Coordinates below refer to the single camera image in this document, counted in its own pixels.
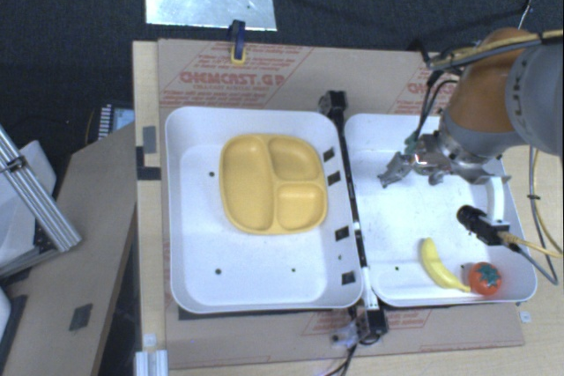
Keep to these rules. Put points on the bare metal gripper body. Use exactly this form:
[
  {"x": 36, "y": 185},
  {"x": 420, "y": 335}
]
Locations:
[{"x": 445, "y": 157}]

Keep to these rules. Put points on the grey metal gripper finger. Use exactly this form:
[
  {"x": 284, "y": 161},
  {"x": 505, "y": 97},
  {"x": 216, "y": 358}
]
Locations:
[
  {"x": 394, "y": 170},
  {"x": 437, "y": 176}
]

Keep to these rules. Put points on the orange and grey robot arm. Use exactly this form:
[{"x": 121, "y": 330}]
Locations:
[{"x": 506, "y": 97}]

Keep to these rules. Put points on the thin black and white rod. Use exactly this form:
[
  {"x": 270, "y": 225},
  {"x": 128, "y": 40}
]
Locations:
[{"x": 352, "y": 198}]

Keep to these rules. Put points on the white plastic tray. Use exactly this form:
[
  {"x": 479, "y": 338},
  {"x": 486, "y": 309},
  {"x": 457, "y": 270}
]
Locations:
[
  {"x": 405, "y": 224},
  {"x": 247, "y": 268}
]

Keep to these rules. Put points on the yellow banana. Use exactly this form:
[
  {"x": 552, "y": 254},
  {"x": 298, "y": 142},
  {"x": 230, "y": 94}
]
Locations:
[{"x": 434, "y": 264}]

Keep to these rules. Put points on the orange toy tomato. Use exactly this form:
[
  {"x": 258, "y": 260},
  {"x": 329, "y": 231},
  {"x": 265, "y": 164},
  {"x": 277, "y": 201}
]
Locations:
[{"x": 484, "y": 278}]

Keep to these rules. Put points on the yellow divided plate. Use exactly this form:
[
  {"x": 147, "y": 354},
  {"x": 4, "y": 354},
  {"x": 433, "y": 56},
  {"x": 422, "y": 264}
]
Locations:
[{"x": 273, "y": 185}]

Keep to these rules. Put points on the brown cardboard board red print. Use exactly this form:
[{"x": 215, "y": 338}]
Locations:
[{"x": 282, "y": 75}]

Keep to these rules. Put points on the black cylinder on white bracket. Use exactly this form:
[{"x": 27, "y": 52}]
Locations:
[{"x": 482, "y": 220}]

